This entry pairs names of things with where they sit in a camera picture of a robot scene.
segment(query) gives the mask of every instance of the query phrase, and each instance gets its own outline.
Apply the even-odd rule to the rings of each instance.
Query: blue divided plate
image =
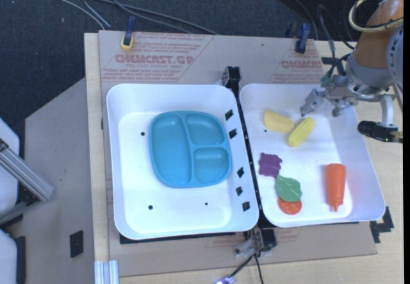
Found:
[[[231,149],[220,121],[204,112],[157,115],[149,128],[149,151],[157,177],[171,187],[205,187],[231,172]]]

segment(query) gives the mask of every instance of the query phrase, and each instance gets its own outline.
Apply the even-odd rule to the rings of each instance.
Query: plastic toy food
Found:
[[[307,117],[300,124],[298,124],[297,127],[289,134],[289,146],[296,147],[301,145],[301,143],[303,143],[303,141],[305,141],[305,139],[307,139],[309,134],[312,132],[315,124],[315,120],[311,117]]]
[[[346,184],[346,167],[343,164],[331,163],[325,169],[327,202],[334,211],[343,204]]]
[[[277,155],[261,153],[261,158],[259,159],[259,174],[268,177],[274,177],[279,174],[281,170],[282,159]]]
[[[280,174],[276,177],[276,191],[279,197],[286,202],[300,201],[302,191],[300,190],[300,183],[292,178],[285,178]]]
[[[279,205],[279,208],[288,215],[295,215],[296,213],[299,213],[302,209],[302,201],[287,202],[284,199],[278,197],[277,203]]]
[[[277,131],[279,133],[289,133],[295,124],[291,119],[282,114],[266,110],[263,115],[265,126],[269,130]]]

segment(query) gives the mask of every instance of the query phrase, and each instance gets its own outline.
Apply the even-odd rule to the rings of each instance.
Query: orange carrot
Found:
[[[343,204],[346,184],[346,167],[343,164],[331,163],[326,166],[327,202],[334,211]]]

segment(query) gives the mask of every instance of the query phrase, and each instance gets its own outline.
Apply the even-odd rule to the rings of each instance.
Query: white tray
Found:
[[[300,107],[313,88],[320,89],[314,85],[251,84],[240,92],[265,216],[278,227],[380,219],[384,199],[364,138],[357,131],[353,107],[333,117],[332,105],[325,101],[306,115],[314,118],[316,126],[298,147],[287,144],[287,134],[266,129],[265,110],[281,113],[295,123],[301,120]],[[258,174],[261,153],[277,155],[283,160],[280,174],[300,182],[302,210],[298,214],[287,215],[279,209],[275,178]],[[324,168],[329,163],[347,168],[344,203],[337,212],[327,204]]]
[[[123,236],[150,239],[247,231],[259,218],[252,175],[232,92],[218,85],[120,84],[107,95],[114,219]],[[225,114],[233,115],[226,120]],[[172,188],[155,175],[149,126],[160,113],[206,112],[227,133],[232,171],[223,182],[201,188]]]
[[[15,284],[17,273],[17,245],[9,234],[0,230],[0,283]]]

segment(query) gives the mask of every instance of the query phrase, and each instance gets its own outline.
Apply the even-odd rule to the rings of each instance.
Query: blue clamp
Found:
[[[308,36],[310,34],[310,25],[307,23],[302,24],[299,29],[299,40],[296,41],[295,50],[298,53],[303,54],[306,50],[306,41],[308,40]]]
[[[124,36],[122,36],[122,40],[121,40],[121,48],[125,51],[131,50],[131,47],[133,46],[134,25],[135,25],[135,16],[130,16],[128,20],[127,32]]]

